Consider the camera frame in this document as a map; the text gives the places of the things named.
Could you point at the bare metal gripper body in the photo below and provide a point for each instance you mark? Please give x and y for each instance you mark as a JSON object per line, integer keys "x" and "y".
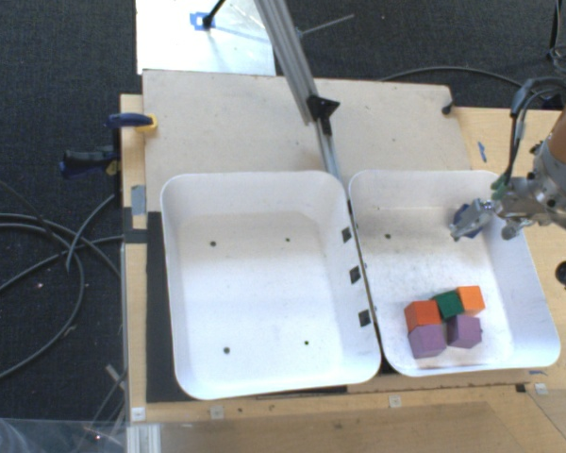
{"x": 535, "y": 203}

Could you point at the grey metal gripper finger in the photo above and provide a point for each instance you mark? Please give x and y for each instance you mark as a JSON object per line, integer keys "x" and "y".
{"x": 462, "y": 232}
{"x": 481, "y": 208}

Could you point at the blue cube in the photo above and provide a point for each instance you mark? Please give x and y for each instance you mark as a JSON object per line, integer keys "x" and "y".
{"x": 461, "y": 213}

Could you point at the white plastic tray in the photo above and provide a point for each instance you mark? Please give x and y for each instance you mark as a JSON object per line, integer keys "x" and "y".
{"x": 420, "y": 262}
{"x": 259, "y": 290}

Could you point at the orange cube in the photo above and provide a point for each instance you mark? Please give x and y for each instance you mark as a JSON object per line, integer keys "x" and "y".
{"x": 471, "y": 299}
{"x": 421, "y": 313}

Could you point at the green cube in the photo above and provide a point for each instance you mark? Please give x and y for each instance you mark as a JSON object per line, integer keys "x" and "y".
{"x": 448, "y": 304}

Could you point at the purple cube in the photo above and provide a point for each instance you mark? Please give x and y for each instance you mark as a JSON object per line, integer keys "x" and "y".
{"x": 465, "y": 331}
{"x": 427, "y": 341}

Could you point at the thin black rod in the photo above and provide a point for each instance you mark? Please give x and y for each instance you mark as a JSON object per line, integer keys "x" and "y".
{"x": 365, "y": 281}

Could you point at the pale wood board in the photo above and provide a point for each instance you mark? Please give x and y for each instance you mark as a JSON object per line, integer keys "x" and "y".
{"x": 245, "y": 125}

